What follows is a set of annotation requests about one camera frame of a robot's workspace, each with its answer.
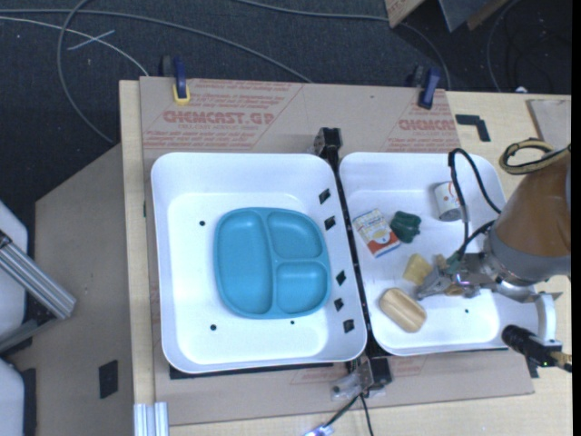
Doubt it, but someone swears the white and orange carton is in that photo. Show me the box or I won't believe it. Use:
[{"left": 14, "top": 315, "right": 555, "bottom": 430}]
[{"left": 351, "top": 208, "right": 402, "bottom": 260}]

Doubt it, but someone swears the blue divided plate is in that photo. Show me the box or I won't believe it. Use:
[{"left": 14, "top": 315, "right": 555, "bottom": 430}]
[{"left": 212, "top": 206, "right": 332, "bottom": 321}]

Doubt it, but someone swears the white plastic tray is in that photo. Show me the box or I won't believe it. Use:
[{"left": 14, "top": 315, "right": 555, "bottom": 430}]
[
  {"left": 150, "top": 151, "right": 369, "bottom": 375},
  {"left": 338, "top": 151, "right": 512, "bottom": 358}
]

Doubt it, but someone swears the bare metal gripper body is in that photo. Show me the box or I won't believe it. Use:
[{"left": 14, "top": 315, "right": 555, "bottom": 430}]
[{"left": 446, "top": 252, "right": 542, "bottom": 304}]

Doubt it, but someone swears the white small can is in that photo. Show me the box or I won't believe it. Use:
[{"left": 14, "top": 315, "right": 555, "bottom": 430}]
[{"left": 432, "top": 181, "right": 465, "bottom": 223}]

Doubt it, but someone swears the brown cardboard board red print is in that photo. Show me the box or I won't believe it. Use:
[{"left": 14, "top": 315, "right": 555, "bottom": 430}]
[{"left": 138, "top": 75, "right": 536, "bottom": 427}]

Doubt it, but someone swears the yellow cheese wedge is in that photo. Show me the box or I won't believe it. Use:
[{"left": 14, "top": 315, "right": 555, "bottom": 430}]
[{"left": 403, "top": 253, "right": 434, "bottom": 286}]

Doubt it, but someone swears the black block with thin wires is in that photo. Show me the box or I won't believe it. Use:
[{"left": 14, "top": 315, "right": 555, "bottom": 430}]
[
  {"left": 314, "top": 126, "right": 342, "bottom": 159},
  {"left": 330, "top": 355, "right": 393, "bottom": 401}
]

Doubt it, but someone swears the black cylinder on white bracket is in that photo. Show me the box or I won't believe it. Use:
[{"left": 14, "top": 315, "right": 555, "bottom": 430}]
[{"left": 500, "top": 290, "right": 565, "bottom": 368}]

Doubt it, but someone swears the dark green toy pepper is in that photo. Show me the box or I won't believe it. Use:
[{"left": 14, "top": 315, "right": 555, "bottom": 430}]
[{"left": 389, "top": 210, "right": 423, "bottom": 244}]

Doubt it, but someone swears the tan toy bread bun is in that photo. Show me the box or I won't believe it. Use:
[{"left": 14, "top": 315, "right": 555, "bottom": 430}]
[{"left": 378, "top": 287, "right": 428, "bottom": 334}]

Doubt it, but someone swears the thin black rod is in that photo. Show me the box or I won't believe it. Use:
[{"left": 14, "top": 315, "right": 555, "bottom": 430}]
[{"left": 330, "top": 146, "right": 369, "bottom": 363}]

